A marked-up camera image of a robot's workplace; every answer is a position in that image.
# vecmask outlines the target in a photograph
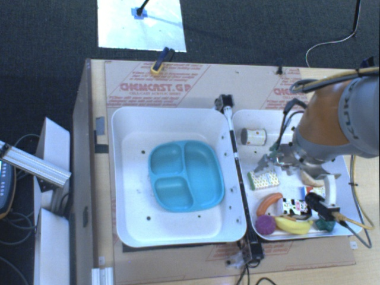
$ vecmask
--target blue plate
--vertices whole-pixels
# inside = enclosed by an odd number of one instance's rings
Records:
[[[201,141],[174,141],[149,155],[149,175],[157,202],[174,212],[209,209],[224,197],[214,150]]]

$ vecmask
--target dark floor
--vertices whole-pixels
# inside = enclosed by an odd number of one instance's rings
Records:
[[[313,45],[348,36],[356,0],[180,0],[187,53],[177,62],[306,67]],[[380,0],[362,0],[359,28],[350,40],[318,47],[312,67],[379,64]],[[0,0],[0,140],[10,144],[39,134],[44,117],[71,130],[71,115],[85,58],[147,60],[157,52],[97,46],[97,0]],[[20,147],[34,151],[36,140]],[[31,178],[17,183],[13,209],[32,210]],[[0,221],[0,240],[24,233]],[[33,283],[34,239],[0,244],[3,257]],[[22,284],[0,261],[0,284]]]

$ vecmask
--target purple ball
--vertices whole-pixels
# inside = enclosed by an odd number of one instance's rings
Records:
[[[255,227],[261,235],[271,235],[276,229],[274,217],[263,215],[256,219]]]

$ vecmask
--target banana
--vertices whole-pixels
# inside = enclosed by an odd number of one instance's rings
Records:
[[[294,235],[305,235],[309,232],[313,221],[292,221],[284,217],[275,217],[275,225],[286,232]]]

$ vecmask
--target sausage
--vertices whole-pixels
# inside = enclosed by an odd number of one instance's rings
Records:
[[[274,204],[275,202],[277,202],[278,200],[282,199],[283,195],[279,192],[277,193],[273,193],[273,194],[269,194],[267,197],[264,198],[264,200],[260,203],[259,207],[257,208],[256,210],[256,215],[259,217],[259,216],[263,216],[266,212],[267,212],[267,209],[268,207],[271,205],[271,204]]]

